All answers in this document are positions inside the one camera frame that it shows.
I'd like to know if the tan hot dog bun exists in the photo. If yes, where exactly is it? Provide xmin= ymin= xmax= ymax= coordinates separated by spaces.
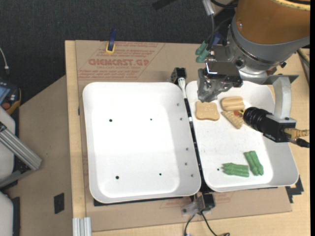
xmin=220 ymin=96 xmax=246 ymax=112

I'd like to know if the tan toast slice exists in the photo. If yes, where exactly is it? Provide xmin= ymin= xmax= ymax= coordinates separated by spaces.
xmin=195 ymin=100 xmax=221 ymax=121

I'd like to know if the green asparagus bundle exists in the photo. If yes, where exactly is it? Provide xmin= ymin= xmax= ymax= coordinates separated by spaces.
xmin=221 ymin=162 xmax=250 ymax=178
xmin=243 ymin=150 xmax=265 ymax=177

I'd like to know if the black cylinder on white bracket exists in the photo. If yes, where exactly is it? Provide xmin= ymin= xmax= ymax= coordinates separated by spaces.
xmin=243 ymin=74 xmax=300 ymax=144

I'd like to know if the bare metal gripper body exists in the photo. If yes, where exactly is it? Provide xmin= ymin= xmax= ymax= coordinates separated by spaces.
xmin=205 ymin=44 xmax=285 ymax=89

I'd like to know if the pizza slice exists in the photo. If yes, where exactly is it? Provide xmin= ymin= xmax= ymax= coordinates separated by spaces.
xmin=220 ymin=109 xmax=246 ymax=130

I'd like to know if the black block with thin wires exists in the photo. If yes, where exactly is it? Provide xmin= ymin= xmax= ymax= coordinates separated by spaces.
xmin=170 ymin=67 xmax=187 ymax=85
xmin=201 ymin=193 xmax=216 ymax=210

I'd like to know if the brown cardboard board, red print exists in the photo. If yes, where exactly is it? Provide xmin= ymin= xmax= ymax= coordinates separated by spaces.
xmin=74 ymin=40 xmax=293 ymax=232

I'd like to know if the thin black and white rod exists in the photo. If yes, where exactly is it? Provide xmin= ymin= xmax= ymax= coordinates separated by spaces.
xmin=178 ymin=77 xmax=205 ymax=194

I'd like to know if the white plastic tray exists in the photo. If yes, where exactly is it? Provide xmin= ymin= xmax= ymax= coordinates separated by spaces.
xmin=185 ymin=80 xmax=299 ymax=193
xmin=82 ymin=81 xmax=202 ymax=204

